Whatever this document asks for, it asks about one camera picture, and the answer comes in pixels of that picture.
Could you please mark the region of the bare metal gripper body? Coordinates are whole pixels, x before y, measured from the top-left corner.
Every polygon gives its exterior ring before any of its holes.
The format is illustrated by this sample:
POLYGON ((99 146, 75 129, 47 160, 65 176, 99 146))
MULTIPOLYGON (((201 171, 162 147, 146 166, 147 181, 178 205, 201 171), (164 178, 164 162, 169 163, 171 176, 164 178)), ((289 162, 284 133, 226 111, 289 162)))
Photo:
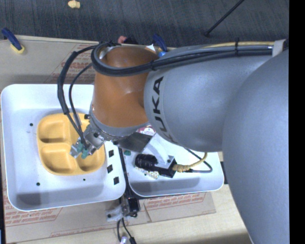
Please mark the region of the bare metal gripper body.
POLYGON ((86 159, 88 156, 93 155, 105 142, 100 131, 95 129, 91 124, 83 132, 83 141, 79 137, 71 146, 70 155, 75 159, 79 156, 82 159, 86 159))

